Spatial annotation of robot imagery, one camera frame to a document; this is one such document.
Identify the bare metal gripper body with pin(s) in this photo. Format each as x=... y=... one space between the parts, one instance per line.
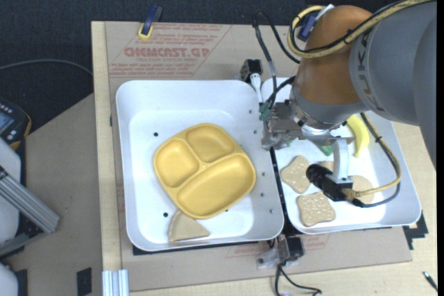
x=282 y=124

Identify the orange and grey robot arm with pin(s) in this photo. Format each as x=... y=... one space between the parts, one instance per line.
x=392 y=72

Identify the green toy vegetable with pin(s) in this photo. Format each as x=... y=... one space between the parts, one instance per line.
x=326 y=149

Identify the tan toy bread slice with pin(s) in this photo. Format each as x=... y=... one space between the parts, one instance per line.
x=295 y=174
x=315 y=208

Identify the thin black and white rod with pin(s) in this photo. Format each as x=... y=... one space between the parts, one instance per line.
x=279 y=190

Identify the yellow banana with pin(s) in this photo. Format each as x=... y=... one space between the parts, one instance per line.
x=360 y=133

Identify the yellow divided plate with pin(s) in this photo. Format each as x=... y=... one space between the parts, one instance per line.
x=208 y=180

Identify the tan toy biscuit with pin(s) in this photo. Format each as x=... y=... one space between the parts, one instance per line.
x=364 y=183

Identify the brown cardboard board red print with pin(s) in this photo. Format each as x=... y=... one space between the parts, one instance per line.
x=180 y=55

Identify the white plastic tray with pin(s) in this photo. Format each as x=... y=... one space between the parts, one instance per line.
x=138 y=163
x=385 y=211

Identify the tan toy pizza slice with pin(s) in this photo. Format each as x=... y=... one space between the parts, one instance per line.
x=185 y=230

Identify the black pen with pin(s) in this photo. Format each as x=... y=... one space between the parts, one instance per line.
x=430 y=280

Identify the black cylinder on white bracket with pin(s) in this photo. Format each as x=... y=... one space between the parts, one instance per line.
x=333 y=185

